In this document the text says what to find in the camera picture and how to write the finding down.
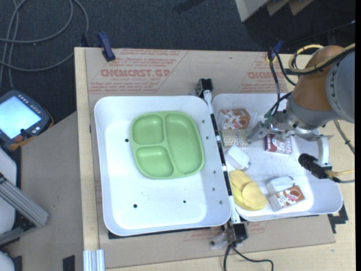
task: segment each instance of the white tray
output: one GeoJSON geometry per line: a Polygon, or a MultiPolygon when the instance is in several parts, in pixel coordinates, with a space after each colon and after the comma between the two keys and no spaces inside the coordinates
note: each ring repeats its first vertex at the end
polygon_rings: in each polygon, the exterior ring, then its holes
{"type": "MultiPolygon", "coordinates": [[[[235,110],[245,108],[251,115],[248,128],[252,129],[263,115],[276,102],[276,94],[220,94],[213,99],[215,117],[220,110],[235,110]]],[[[281,102],[279,110],[285,108],[281,102]]],[[[249,156],[251,166],[246,173],[256,181],[262,192],[268,197],[266,184],[278,176],[292,176],[296,185],[300,186],[306,199],[295,206],[274,212],[268,204],[259,211],[247,211],[236,205],[238,214],[248,221],[261,221],[285,217],[319,215],[335,213],[342,207],[342,195],[337,183],[324,179],[319,180],[298,163],[300,154],[307,153],[318,157],[316,142],[308,142],[302,138],[292,138],[293,152],[290,155],[265,151],[264,140],[252,142],[242,150],[249,156]]]]}
{"type": "Polygon", "coordinates": [[[94,108],[102,182],[104,222],[108,230],[129,236],[220,226],[231,207],[212,121],[206,103],[191,95],[105,97],[94,108]],[[130,125],[156,111],[182,111],[200,132],[205,163],[194,175],[169,180],[145,177],[132,155],[130,125]]]}

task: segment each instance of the gray cable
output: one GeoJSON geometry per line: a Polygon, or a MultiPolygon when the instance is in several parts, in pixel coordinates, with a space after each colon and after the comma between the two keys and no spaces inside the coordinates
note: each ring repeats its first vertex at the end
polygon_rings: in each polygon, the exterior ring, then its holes
{"type": "Polygon", "coordinates": [[[55,68],[61,64],[63,64],[64,62],[66,62],[67,60],[69,60],[72,56],[73,56],[73,52],[68,55],[66,58],[64,58],[63,60],[53,64],[53,65],[50,65],[48,67],[43,67],[43,68],[38,68],[38,69],[26,69],[26,68],[21,68],[21,67],[16,67],[16,66],[13,66],[11,65],[11,56],[12,56],[12,50],[13,50],[13,47],[14,47],[14,44],[15,43],[39,43],[39,42],[44,42],[44,41],[48,41],[56,36],[58,36],[59,34],[63,33],[65,31],[65,29],[68,27],[68,25],[70,24],[70,22],[72,21],[73,19],[73,2],[76,3],[79,8],[82,10],[84,16],[85,16],[85,19],[86,19],[86,29],[85,31],[88,31],[89,30],[89,18],[88,18],[88,15],[87,15],[87,12],[86,10],[84,9],[84,7],[79,3],[78,0],[69,0],[69,3],[70,3],[70,6],[71,6],[71,14],[69,16],[69,19],[67,21],[67,23],[65,24],[65,26],[62,27],[61,30],[57,31],[56,33],[48,36],[48,37],[45,37],[45,38],[41,38],[41,39],[37,39],[37,40],[28,40],[28,41],[22,41],[22,40],[17,40],[16,39],[16,35],[17,35],[17,28],[18,28],[18,24],[19,24],[19,10],[21,9],[21,7],[23,7],[23,5],[29,0],[22,0],[18,5],[16,4],[16,1],[15,0],[12,0],[13,4],[15,5],[15,10],[14,10],[14,13],[11,17],[11,21],[9,23],[9,27],[8,27],[8,32],[7,32],[7,36],[6,38],[0,38],[0,41],[1,42],[4,42],[5,43],[5,46],[4,46],[4,53],[3,53],[3,58],[2,60],[0,60],[0,64],[1,64],[1,69],[0,69],[0,88],[1,88],[1,82],[2,82],[2,76],[3,76],[3,68],[4,67],[7,67],[8,68],[8,71],[9,71],[9,80],[10,80],[10,86],[12,88],[14,88],[13,86],[13,83],[12,83],[12,76],[11,76],[11,70],[14,69],[14,70],[17,70],[17,71],[23,71],[23,72],[40,72],[40,71],[46,71],[46,70],[49,70],[49,69],[52,69],[52,68],[55,68]],[[15,29],[14,29],[14,35],[13,35],[13,38],[10,39],[10,34],[11,34],[11,29],[13,28],[13,26],[15,25],[15,29]],[[8,43],[11,43],[11,47],[10,47],[10,50],[9,50],[9,53],[8,53],[8,56],[9,56],[9,59],[8,59],[8,63],[6,63],[6,51],[7,51],[7,44],[8,43]]]}

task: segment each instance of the divided green plate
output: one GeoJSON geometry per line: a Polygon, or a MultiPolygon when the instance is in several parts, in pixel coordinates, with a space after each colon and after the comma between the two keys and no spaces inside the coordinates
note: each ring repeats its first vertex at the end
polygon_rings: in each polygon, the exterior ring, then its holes
{"type": "Polygon", "coordinates": [[[204,165],[197,125],[184,112],[151,112],[136,117],[131,124],[131,148],[138,169],[153,179],[190,176],[204,165]]]}

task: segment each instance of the handheld device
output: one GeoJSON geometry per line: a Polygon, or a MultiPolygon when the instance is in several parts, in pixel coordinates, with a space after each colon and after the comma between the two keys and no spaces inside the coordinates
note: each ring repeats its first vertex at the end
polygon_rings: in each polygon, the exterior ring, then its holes
{"type": "Polygon", "coordinates": [[[34,99],[10,90],[0,97],[0,146],[15,151],[54,124],[49,113],[34,99]]]}

